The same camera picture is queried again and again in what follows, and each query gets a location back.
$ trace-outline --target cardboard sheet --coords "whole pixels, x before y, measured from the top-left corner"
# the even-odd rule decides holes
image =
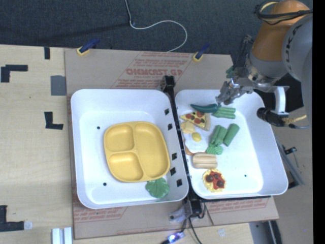
[[[94,49],[79,56],[75,49],[65,49],[75,239],[181,228],[181,224],[170,223],[169,213],[182,207],[182,202],[109,209],[88,209],[79,202],[70,99],[75,91],[83,88],[155,89],[165,75],[175,77],[175,94],[183,89],[221,88],[225,71],[232,66],[231,57],[204,55],[196,63],[192,56],[191,53]],[[273,197],[207,202],[206,206],[207,214],[193,221],[195,227],[278,218]]]

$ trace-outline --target blue light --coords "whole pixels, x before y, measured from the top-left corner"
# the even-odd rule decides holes
[[[169,240],[169,241],[174,240],[174,239],[175,239],[175,235],[170,235],[170,236],[168,237],[168,240]]]

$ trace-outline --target yellow plate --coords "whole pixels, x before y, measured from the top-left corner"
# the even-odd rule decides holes
[[[109,127],[104,148],[112,175],[123,182],[156,180],[170,168],[166,142],[150,122],[135,121]]]

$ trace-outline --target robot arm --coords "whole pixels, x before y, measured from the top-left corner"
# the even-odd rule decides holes
[[[264,14],[263,10],[270,5],[274,5],[270,14]],[[235,98],[258,89],[275,93],[277,106],[273,114],[287,117],[283,95],[288,87],[276,87],[274,83],[289,72],[302,84],[303,101],[312,126],[312,10],[299,1],[282,0],[259,5],[256,14],[264,23],[255,41],[250,36],[243,41],[247,52],[245,65],[235,63],[227,71],[230,81],[224,82],[216,101],[228,105]]]

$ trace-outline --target black carpet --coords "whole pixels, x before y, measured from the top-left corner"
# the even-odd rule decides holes
[[[209,53],[236,59],[242,38],[255,37],[261,21],[253,13],[265,0],[128,0],[135,26],[161,20],[182,24],[188,38],[176,52]],[[299,0],[313,8],[313,0]],[[1,0],[0,44],[80,47],[99,38],[99,49],[169,51],[185,38],[183,29],[163,23],[147,30],[128,24],[124,0]]]

